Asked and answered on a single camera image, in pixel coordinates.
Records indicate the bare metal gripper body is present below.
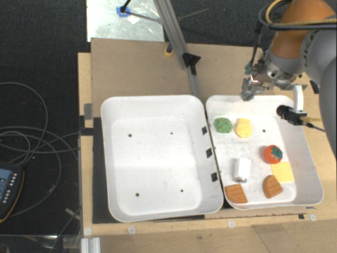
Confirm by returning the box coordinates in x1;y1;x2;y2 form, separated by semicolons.
250;64;297;91

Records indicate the yellow biscuit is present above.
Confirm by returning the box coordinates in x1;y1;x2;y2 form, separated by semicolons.
234;118;253;139

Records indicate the green broccoli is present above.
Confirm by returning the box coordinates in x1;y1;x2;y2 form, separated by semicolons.
213;117;234;135

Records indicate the white plastic tray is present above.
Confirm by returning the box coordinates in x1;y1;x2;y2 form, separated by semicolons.
100;94;225;223
205;94;324;210

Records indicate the red tomato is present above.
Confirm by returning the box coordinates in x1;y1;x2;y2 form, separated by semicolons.
263;144;284;165

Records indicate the white carton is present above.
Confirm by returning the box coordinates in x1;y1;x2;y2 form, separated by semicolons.
231;157;252;184

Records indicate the yellow cheese slice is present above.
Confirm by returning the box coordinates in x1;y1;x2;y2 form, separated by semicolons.
271;161;295;183

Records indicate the brown bread slice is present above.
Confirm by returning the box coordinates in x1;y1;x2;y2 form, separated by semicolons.
262;174;284;199

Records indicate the orange biscuit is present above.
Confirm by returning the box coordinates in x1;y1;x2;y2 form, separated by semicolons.
224;183;249;205

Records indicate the brown cardboard board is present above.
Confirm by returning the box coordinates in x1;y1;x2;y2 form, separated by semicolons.
91;37;321;221

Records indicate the black cylinder on white bracket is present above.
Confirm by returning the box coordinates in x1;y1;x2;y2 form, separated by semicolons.
276;84;308;126

